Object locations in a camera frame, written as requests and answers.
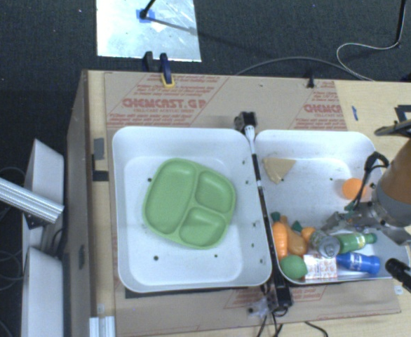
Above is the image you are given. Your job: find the orange ball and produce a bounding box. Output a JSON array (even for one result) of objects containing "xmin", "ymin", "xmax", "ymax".
[{"xmin": 342, "ymin": 178, "xmax": 368, "ymax": 201}]

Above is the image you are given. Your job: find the white and red packet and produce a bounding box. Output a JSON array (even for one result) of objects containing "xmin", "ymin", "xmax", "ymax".
[{"xmin": 302, "ymin": 253, "xmax": 339, "ymax": 281}]

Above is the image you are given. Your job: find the brown cardboard board red print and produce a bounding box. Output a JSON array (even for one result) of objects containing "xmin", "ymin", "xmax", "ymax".
[{"xmin": 103, "ymin": 72, "xmax": 403, "ymax": 329}]

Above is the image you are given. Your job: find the small orange carrot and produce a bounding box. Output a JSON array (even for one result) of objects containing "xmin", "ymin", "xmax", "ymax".
[{"xmin": 291, "ymin": 220, "xmax": 317, "ymax": 244}]

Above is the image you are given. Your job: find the silver can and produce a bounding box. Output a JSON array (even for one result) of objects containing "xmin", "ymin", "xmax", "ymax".
[{"xmin": 309, "ymin": 230, "xmax": 341, "ymax": 258}]

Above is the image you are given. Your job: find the thin black and white rod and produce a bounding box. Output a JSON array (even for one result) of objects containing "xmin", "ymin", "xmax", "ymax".
[{"xmin": 245, "ymin": 124, "xmax": 281, "ymax": 288}]

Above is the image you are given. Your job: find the green lime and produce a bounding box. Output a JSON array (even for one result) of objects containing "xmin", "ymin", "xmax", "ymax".
[{"xmin": 279, "ymin": 254, "xmax": 309, "ymax": 280}]

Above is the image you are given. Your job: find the blue bottle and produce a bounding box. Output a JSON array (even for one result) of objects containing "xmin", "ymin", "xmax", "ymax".
[{"xmin": 335, "ymin": 251, "xmax": 382, "ymax": 275}]

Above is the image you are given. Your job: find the black cylinder on white bracket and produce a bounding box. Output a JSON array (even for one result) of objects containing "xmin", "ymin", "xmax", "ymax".
[{"xmin": 384, "ymin": 239, "xmax": 411, "ymax": 296}]

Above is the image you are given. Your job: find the green bottle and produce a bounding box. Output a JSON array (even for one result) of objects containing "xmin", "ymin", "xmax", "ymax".
[{"xmin": 335, "ymin": 232, "xmax": 379, "ymax": 255}]

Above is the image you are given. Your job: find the white plastic tray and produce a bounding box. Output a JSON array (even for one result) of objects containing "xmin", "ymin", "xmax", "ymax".
[
  {"xmin": 253, "ymin": 128, "xmax": 411, "ymax": 286},
  {"xmin": 112, "ymin": 125, "xmax": 274, "ymax": 293}
]

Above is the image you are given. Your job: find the tan pizza slice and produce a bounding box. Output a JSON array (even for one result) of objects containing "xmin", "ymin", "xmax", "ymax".
[{"xmin": 262, "ymin": 157, "xmax": 297, "ymax": 185}]

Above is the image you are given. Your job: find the green divided plate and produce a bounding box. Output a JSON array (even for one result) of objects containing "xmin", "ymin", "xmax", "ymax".
[{"xmin": 142, "ymin": 157, "xmax": 237, "ymax": 250}]

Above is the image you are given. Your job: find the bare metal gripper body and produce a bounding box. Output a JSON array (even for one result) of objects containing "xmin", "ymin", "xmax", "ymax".
[{"xmin": 342, "ymin": 201, "xmax": 411, "ymax": 246}]

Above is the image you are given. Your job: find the black block with thin wires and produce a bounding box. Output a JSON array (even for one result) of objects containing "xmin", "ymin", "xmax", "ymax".
[
  {"xmin": 234, "ymin": 111, "xmax": 259, "ymax": 132},
  {"xmin": 273, "ymin": 278, "xmax": 294, "ymax": 310}
]

